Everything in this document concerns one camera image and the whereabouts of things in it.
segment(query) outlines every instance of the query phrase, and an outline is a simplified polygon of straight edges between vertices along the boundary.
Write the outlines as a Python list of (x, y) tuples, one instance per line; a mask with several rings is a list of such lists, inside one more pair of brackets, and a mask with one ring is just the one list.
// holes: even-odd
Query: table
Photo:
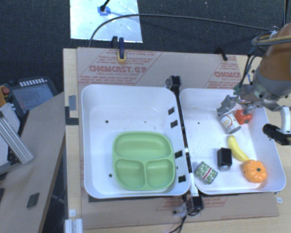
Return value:
[[(236, 56), (239, 67), (243, 67), (246, 56)], [(64, 49), (64, 77), (65, 77), (65, 106), (69, 106), (69, 98), (75, 96), (78, 87), (77, 50)], [(291, 105), (291, 94), (281, 103)], [(69, 112), (70, 118), (78, 118), (78, 108)], [(279, 113), (267, 112), (270, 123), (280, 125)], [(285, 171), (287, 184), (283, 191), (276, 197), (282, 203), (278, 204), (279, 216), (249, 218), (235, 220), (220, 220), (207, 222), (185, 223), (182, 232), (291, 232), (291, 147), (277, 145), (279, 156)], [(80, 189), (80, 153), (79, 153), (79, 127), (78, 125), (66, 126), (67, 150), (67, 185), (68, 209), (74, 209), (75, 215), (71, 219), (81, 218), (81, 189)], [(121, 233), (121, 232), (169, 232), (177, 224), (161, 224), (137, 227), (119, 227), (107, 229), (84, 230), (85, 233)]]
[[(50, 199), (64, 152), (65, 114), (63, 93), (29, 112), (21, 139), (34, 159), (11, 169), (3, 180), (0, 233), (43, 230)], [(36, 204), (28, 206), (30, 198)]]

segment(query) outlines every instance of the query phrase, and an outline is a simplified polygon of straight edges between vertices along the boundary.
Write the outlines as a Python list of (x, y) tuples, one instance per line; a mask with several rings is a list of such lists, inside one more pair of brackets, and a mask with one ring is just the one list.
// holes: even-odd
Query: red button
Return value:
[(8, 87), (3, 87), (1, 89), (4, 96), (8, 95), (10, 93), (10, 89)]

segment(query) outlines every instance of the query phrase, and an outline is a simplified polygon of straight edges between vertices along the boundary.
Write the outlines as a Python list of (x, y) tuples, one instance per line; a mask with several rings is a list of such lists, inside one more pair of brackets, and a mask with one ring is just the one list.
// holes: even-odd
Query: white can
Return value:
[(241, 128), (241, 126), (239, 125), (236, 118), (231, 112), (226, 113), (223, 116), (221, 116), (220, 121), (223, 124), (228, 134), (233, 134)]

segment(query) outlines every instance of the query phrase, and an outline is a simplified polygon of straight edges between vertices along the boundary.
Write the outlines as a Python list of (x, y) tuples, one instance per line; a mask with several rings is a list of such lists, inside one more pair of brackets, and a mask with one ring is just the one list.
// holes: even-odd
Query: control panel screen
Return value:
[(17, 98), (23, 113), (26, 113), (27, 110), (32, 110), (53, 97), (53, 94), (46, 83), (15, 89), (13, 90), (13, 93)]

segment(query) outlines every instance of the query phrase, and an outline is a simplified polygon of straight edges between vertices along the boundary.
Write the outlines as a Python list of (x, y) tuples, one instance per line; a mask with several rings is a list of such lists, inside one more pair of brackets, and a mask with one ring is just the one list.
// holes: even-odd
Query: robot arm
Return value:
[(277, 104), (278, 100), (291, 93), (291, 23), (278, 32), (256, 37), (252, 44), (268, 46), (258, 69), (254, 72), (253, 81), (250, 84), (243, 84), (252, 62), (249, 61), (249, 55), (243, 78), (235, 88), (235, 96), (227, 96), (217, 109), (217, 113), (219, 116), (222, 115), (236, 103), (244, 108), (244, 114), (261, 107), (279, 111), (281, 128), (266, 124), (263, 132), (281, 145), (291, 145), (291, 107)]

